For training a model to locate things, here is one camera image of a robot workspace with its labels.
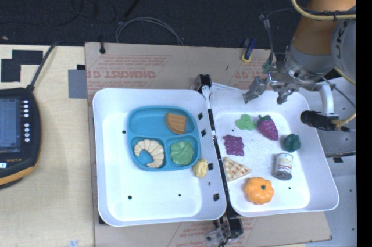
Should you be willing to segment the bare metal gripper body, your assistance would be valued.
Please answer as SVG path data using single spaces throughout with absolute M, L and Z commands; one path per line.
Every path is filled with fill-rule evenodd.
M 322 76 L 308 71 L 293 60 L 275 61 L 268 73 L 267 83 L 277 92 L 282 88 L 293 91 L 300 88 L 312 90 Z

